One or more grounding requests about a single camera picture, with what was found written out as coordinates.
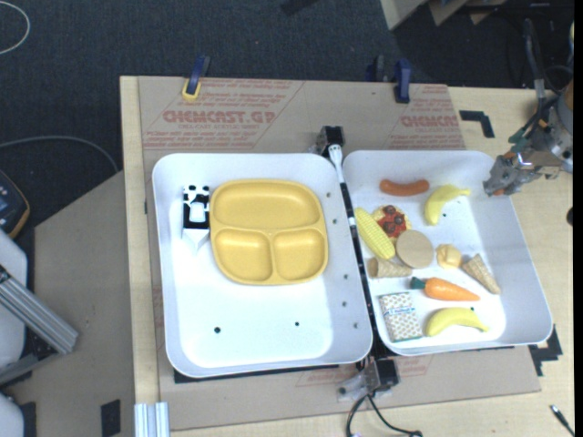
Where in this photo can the black and white carton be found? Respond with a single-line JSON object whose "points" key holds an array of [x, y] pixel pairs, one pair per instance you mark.
{"points": [[196, 223]]}

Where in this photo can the pale yellow ice cream scoop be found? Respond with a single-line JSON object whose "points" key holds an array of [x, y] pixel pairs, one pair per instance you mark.
{"points": [[449, 257]]}

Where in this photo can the white patterned packet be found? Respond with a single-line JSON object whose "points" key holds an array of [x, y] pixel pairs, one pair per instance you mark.
{"points": [[401, 317]]}

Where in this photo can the round beige biscuit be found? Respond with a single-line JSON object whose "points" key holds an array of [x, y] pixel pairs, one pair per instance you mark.
{"points": [[414, 248]]}

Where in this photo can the orange carrot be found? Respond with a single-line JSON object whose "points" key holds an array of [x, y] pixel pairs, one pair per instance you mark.
{"points": [[448, 290]]}

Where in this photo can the thin black and white rod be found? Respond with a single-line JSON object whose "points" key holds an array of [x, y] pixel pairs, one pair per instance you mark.
{"points": [[350, 207]]}

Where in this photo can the orange sausage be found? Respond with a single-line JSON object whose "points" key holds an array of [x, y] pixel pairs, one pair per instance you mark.
{"points": [[404, 187]]}

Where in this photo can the yellow banana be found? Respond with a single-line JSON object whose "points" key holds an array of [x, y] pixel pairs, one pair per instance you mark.
{"points": [[451, 320], [437, 203]]}

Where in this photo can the white plastic tray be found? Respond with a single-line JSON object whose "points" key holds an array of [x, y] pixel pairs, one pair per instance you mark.
{"points": [[514, 253], [255, 326]]}

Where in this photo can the yellow corn cob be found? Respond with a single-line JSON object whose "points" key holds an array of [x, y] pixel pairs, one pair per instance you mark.
{"points": [[373, 234]]}

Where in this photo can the brown cardboard board red print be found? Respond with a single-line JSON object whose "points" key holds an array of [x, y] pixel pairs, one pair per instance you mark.
{"points": [[282, 107]]}

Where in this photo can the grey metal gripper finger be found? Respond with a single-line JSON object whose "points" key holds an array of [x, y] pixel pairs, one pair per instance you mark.
{"points": [[494, 176], [512, 178]]}

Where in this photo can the beige waffle cone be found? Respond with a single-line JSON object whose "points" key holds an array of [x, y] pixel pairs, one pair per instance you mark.
{"points": [[482, 273], [387, 267]]}

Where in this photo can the slice of pizza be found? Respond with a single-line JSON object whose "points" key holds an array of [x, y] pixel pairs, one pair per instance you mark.
{"points": [[394, 220]]}

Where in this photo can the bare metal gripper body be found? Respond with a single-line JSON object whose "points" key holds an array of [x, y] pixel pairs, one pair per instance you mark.
{"points": [[542, 158]]}

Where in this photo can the yellow divided plate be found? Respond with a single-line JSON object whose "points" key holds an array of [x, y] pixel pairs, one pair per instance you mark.
{"points": [[266, 207]]}

